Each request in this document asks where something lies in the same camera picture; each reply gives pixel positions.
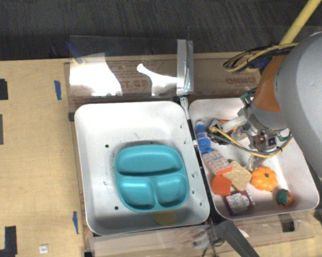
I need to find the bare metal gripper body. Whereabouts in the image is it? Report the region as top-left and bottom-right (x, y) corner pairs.
(243, 123), (279, 155)

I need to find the orange pumpkin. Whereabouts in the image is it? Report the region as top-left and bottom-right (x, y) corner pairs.
(249, 164), (280, 194)

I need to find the tan bread slice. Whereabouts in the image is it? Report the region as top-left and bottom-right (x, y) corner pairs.
(221, 160), (254, 193)

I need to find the white plastic tray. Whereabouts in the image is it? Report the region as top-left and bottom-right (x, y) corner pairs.
(187, 92), (321, 223)
(73, 97), (212, 237)

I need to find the white and pink packet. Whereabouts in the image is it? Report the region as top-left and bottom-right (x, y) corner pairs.
(201, 149), (233, 177)

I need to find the orange cheese slice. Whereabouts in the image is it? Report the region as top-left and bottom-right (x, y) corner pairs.
(210, 166), (235, 197)

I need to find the maroon jar with white label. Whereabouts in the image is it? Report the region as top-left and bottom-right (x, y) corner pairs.
(223, 189), (257, 217)

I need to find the small orange fruit green top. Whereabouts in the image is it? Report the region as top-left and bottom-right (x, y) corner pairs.
(275, 188), (295, 208)

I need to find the small colourful carton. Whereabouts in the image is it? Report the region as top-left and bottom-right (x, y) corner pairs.
(207, 118), (224, 130)

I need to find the clear bottle with blue label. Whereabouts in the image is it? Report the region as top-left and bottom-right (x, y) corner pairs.
(194, 119), (214, 155)

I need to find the thin black and white rod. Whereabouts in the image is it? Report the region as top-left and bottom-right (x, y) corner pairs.
(179, 95), (214, 225)

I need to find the blue divided plate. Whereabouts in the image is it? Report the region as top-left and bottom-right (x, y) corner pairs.
(112, 142), (192, 215)

